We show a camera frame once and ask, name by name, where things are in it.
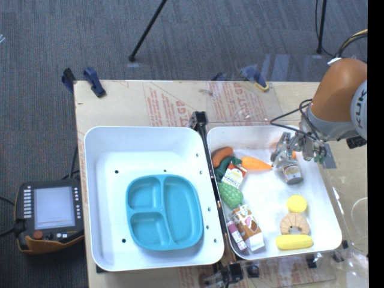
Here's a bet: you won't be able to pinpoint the pink and white bottle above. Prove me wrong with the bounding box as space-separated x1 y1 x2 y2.
226 220 249 253

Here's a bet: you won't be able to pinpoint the brown sausage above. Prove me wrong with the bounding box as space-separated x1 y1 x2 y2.
211 146 235 169

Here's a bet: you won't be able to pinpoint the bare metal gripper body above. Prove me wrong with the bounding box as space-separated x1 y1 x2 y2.
288 127 319 162

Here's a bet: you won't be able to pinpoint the small silver can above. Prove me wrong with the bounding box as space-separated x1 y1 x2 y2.
281 159 304 186

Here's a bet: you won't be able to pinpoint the blue divided plate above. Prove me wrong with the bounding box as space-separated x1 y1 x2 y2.
125 174 205 251

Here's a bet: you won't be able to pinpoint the green grapes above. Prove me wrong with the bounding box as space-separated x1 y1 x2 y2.
217 181 244 209

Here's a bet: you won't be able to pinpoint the orange carrot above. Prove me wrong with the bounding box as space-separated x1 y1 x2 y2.
241 156 274 172

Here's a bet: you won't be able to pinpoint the white and yellow carton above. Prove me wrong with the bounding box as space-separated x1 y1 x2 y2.
221 163 248 190

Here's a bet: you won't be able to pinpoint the yellow corn cob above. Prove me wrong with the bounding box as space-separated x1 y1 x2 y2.
275 233 314 251

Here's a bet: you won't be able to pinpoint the white plastic tray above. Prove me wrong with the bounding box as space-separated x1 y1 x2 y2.
206 125 343 261
83 126 225 272

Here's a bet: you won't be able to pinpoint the tan croissant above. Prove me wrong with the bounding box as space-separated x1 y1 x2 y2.
279 212 311 236

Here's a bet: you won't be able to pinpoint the yellow round biscuit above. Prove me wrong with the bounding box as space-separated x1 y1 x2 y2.
286 194 308 214

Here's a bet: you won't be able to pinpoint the black block with thin wires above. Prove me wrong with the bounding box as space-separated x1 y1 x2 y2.
218 262 244 285
188 110 209 131

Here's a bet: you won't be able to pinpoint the brown cardboard board red print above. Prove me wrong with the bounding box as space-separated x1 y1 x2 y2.
73 80 368 288

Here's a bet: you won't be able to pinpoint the dark green vegetable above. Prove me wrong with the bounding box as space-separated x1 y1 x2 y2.
214 155 243 180

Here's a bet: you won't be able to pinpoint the brown and white carton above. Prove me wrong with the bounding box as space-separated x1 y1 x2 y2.
229 205 266 252

